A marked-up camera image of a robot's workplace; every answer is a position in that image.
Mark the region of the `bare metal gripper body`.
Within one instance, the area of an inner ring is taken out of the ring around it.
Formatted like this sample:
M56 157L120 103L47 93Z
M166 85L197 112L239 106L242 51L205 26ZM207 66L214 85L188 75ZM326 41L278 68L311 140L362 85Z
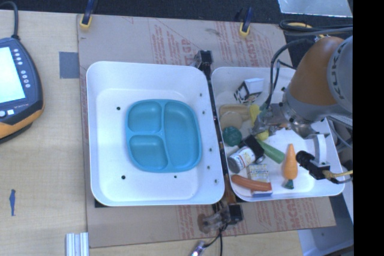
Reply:
M287 104L271 104L269 108L272 116L265 123L270 125L271 135L282 129L292 130L303 139L313 138L317 134L312 122L298 115Z

